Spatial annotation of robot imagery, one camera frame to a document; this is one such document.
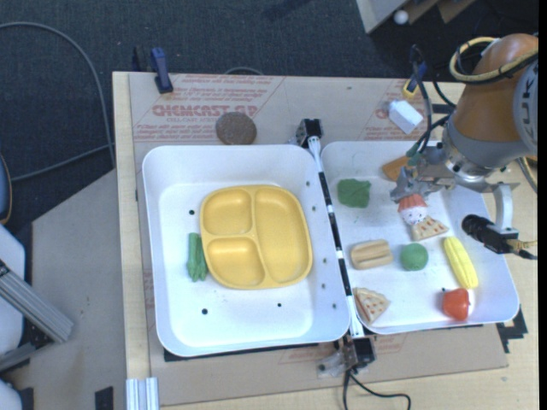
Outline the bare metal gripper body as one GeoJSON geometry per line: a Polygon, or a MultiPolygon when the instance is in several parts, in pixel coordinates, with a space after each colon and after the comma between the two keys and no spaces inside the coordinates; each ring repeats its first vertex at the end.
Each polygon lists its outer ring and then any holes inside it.
{"type": "Polygon", "coordinates": [[[452,189],[457,185],[479,193],[491,192],[491,185],[486,180],[491,173],[491,168],[470,161],[449,144],[427,146],[415,159],[415,184],[421,184],[422,193],[452,189]]]}

